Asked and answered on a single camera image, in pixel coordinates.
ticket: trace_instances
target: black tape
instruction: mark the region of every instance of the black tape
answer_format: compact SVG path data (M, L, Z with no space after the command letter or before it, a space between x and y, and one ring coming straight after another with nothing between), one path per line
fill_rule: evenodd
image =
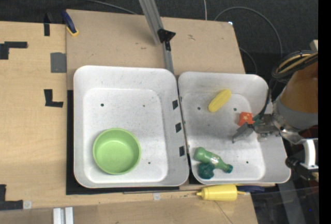
M184 146L179 147L179 156L182 157L185 155L185 148Z
M8 59L9 48L4 44L0 44L0 59Z
M43 23L54 23L54 18L50 12L45 13L43 17Z
M50 36L51 35L50 25L48 23L43 24L43 35L44 36Z
M45 93L45 106L50 106L50 107L63 107L63 102L53 102L53 90L52 89L44 89L43 90Z
M8 48L27 48L27 42L5 42Z
M172 101L172 109L175 110L178 107L178 100Z
M0 185L0 211L1 210L21 210L23 208L23 200L5 201L6 185Z
M5 201L6 185L0 185L0 201Z
M181 129L182 129L182 124L181 123L176 124L176 133L180 132Z
M0 44L0 59L9 59L9 48L27 48L27 42L4 42Z

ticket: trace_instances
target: blue clamp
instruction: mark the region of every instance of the blue clamp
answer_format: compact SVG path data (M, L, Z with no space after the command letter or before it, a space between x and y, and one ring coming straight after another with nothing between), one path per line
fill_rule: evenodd
M63 10L61 12L61 16L62 16L63 20L65 21L65 23L67 25L67 31L69 32L69 34L71 34L72 36L78 35L79 31L77 30L77 28L73 24L73 21L70 18L69 14L66 11Z

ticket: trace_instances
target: green toy bottle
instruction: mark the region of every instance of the green toy bottle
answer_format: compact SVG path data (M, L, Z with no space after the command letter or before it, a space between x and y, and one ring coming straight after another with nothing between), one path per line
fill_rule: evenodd
M209 163L213 165L214 169L221 169L226 173L232 172L232 165L224 163L224 161L218 155L206 151L202 147L198 147L194 153L194 159L202 163Z

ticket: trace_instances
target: metal rod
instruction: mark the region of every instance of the metal rod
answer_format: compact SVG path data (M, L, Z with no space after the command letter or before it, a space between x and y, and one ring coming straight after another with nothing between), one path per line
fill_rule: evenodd
M153 36L154 42L156 45L160 45L161 42L160 42L157 32L160 29L163 29L163 24L162 24L161 17L160 17L159 11L157 9L155 0L139 0L139 2L141 5L141 8L145 14L149 28L152 31L152 36ZM173 69L173 64L172 64L171 51L167 50L165 45L166 44L163 42L162 48L163 48L164 60L166 63L165 67L167 70L169 70L173 73L174 69Z

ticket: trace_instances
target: yellow bottle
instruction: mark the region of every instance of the yellow bottle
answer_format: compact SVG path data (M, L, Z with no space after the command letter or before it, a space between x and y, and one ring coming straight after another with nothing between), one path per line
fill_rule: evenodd
M203 200L235 201L238 193L243 192L237 191L237 187L233 184L214 185L203 187L197 196L201 196Z

